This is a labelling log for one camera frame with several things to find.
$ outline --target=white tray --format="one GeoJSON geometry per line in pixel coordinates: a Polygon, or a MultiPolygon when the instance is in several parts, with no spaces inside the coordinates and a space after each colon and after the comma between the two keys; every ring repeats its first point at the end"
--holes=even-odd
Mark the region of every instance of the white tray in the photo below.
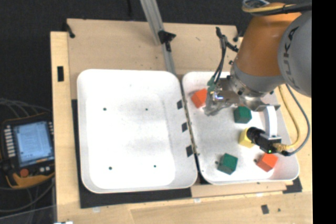
{"type": "MultiPolygon", "coordinates": [[[[299,174],[296,155],[285,157],[276,154],[279,158],[276,166],[271,171],[265,172],[255,163],[255,160],[258,160],[264,152],[257,145],[247,148],[238,144],[239,135],[245,128],[255,126],[265,130],[265,117],[261,112],[252,111],[251,121],[241,124],[234,122],[235,107],[224,108],[215,116],[206,116],[202,108],[196,108],[191,96],[194,92],[207,88],[206,84],[212,75],[213,72],[190,72],[183,77],[182,81],[199,167],[205,180],[214,185],[223,185],[295,179],[299,174]],[[238,158],[236,170],[231,175],[217,170],[217,162],[225,153],[238,158]]],[[[229,73],[222,73],[223,78],[227,75],[229,73]]],[[[263,101],[278,104],[275,95],[267,95],[263,101]]],[[[290,144],[290,137],[280,109],[276,114],[278,134],[281,135],[283,143],[290,144]]]]}
{"type": "Polygon", "coordinates": [[[77,80],[81,177],[94,193],[192,186],[197,168],[176,76],[86,70],[77,80]]]}

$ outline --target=black mat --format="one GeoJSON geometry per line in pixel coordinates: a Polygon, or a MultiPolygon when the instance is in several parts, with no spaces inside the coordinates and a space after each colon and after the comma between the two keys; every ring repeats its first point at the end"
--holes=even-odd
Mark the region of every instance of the black mat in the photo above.
{"type": "Polygon", "coordinates": [[[73,131],[75,134],[76,160],[78,171],[78,185],[80,196],[80,207],[89,208],[96,206],[107,206],[117,204],[130,204],[136,202],[176,200],[181,198],[190,198],[191,189],[173,189],[173,190],[156,190],[141,191],[133,193],[114,193],[114,194],[96,194],[89,191],[83,184],[80,175],[80,158],[79,158],[79,140],[78,140],[78,117],[77,117],[77,100],[72,100],[73,131]]]}

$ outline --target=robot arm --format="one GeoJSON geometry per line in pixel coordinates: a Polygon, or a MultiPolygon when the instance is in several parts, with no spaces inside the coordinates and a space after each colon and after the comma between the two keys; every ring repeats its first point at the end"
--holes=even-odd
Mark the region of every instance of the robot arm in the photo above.
{"type": "MultiPolygon", "coordinates": [[[[216,115],[231,105],[244,105],[258,112],[276,110],[279,105],[265,104],[262,97],[282,84],[311,97],[311,4],[264,3],[262,7],[243,9],[255,16],[246,29],[230,75],[219,78],[220,64],[208,83],[206,115],[216,115]]],[[[227,45],[224,47],[229,45],[225,36],[220,43],[222,50],[223,43],[227,45]]],[[[265,113],[265,118],[271,124],[269,115],[265,113]]],[[[272,141],[274,135],[269,130],[253,129],[248,134],[265,152],[286,148],[281,140],[272,141]]]]}

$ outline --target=red cube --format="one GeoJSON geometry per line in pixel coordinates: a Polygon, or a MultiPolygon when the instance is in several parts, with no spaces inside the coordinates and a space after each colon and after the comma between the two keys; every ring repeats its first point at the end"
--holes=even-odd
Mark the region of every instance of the red cube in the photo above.
{"type": "Polygon", "coordinates": [[[205,106],[206,95],[207,89],[204,88],[195,92],[193,96],[191,96],[191,100],[197,108],[200,108],[202,106],[205,106]]]}
{"type": "Polygon", "coordinates": [[[257,165],[265,170],[265,171],[270,171],[274,168],[278,161],[278,157],[274,154],[267,154],[265,153],[260,160],[257,162],[257,165]]]}

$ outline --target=control screen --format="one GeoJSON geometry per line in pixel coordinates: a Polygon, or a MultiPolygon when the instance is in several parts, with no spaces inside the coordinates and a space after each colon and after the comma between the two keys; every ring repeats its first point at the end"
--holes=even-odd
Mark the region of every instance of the control screen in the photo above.
{"type": "Polygon", "coordinates": [[[34,164],[41,159],[54,159],[46,121],[17,125],[13,127],[13,131],[18,145],[20,167],[34,164]]]}

